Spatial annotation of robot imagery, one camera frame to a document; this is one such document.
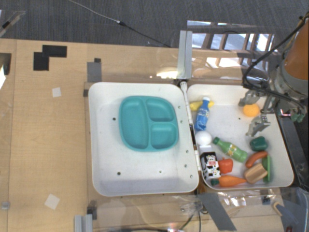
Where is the orange ball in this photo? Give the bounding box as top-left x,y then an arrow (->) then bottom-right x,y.
242,103 -> 261,118

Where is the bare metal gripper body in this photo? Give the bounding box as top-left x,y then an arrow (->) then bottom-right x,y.
258,80 -> 282,117

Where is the green pepper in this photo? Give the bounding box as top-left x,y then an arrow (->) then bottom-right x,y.
249,136 -> 269,152

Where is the cow print carton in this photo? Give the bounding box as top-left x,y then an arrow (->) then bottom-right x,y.
199,145 -> 222,180

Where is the white egg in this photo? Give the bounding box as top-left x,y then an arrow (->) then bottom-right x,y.
195,130 -> 213,146

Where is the green flat slice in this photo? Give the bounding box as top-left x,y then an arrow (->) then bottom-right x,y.
261,155 -> 272,184

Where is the yellow banana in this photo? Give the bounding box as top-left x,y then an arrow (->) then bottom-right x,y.
189,100 -> 215,112

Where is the teal divided plate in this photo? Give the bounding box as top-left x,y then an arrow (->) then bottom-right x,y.
118,95 -> 180,152

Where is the red pepper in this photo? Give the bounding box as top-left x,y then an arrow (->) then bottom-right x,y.
217,157 -> 234,174

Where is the blue bottle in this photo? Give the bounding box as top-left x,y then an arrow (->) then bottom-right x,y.
194,96 -> 211,131

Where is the brown bread loaf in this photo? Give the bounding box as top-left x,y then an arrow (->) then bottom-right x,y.
243,162 -> 268,185

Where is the orange carrot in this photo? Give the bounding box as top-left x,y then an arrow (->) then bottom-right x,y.
211,175 -> 248,188

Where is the white plastic tray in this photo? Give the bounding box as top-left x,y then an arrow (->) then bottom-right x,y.
88,82 -> 200,197
187,83 -> 295,191

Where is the green bottle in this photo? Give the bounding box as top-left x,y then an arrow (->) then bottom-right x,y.
212,136 -> 249,163

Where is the orange sausage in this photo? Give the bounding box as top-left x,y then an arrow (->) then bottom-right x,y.
245,150 -> 268,169

